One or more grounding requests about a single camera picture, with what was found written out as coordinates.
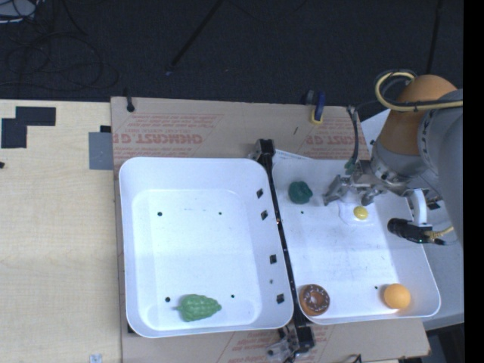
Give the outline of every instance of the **chocolate donut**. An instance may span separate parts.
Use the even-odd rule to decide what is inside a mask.
[[[323,287],[310,284],[302,287],[299,292],[299,304],[308,316],[318,316],[327,311],[330,297]]]

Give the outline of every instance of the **orange ball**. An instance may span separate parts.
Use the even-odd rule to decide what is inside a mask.
[[[410,291],[401,284],[391,284],[383,292],[385,303],[393,309],[406,308],[411,301]]]

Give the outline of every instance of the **robotic hand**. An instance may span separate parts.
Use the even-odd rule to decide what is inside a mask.
[[[397,101],[386,98],[382,85],[402,79],[407,85]],[[356,152],[346,165],[349,177],[334,179],[324,203],[353,188],[367,206],[377,195],[391,191],[407,197],[414,210],[413,222],[391,219],[391,232],[418,243],[442,243],[439,237],[454,230],[463,243],[462,89],[439,76],[396,70],[377,77],[375,92],[390,112],[371,159],[357,160]],[[352,118],[355,123],[355,110]],[[451,221],[444,231],[433,231],[427,222],[427,204],[438,200],[444,200]]]

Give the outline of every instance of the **white tray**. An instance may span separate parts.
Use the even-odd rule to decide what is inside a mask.
[[[136,157],[119,171],[126,314],[143,337],[279,328],[293,300],[264,168],[248,159]],[[222,310],[185,322],[187,294]]]
[[[308,318],[336,324],[388,318],[427,317],[438,312],[440,295],[423,245],[390,234],[391,218],[411,220],[404,198],[382,194],[367,206],[368,219],[357,220],[357,198],[323,203],[322,194],[336,175],[344,175],[343,160],[282,160],[273,168],[281,219],[298,291],[321,285],[330,296],[329,309]],[[307,204],[289,198],[292,182],[306,182],[313,192]],[[412,300],[406,309],[385,305],[386,285],[404,284]]]

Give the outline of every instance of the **green toy vegetable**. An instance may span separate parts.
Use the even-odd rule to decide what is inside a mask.
[[[222,309],[222,306],[215,299],[198,294],[188,294],[176,307],[180,311],[183,320],[195,321],[202,318],[209,318]]]
[[[289,198],[296,204],[308,203],[312,191],[304,181],[293,181],[289,186]]]

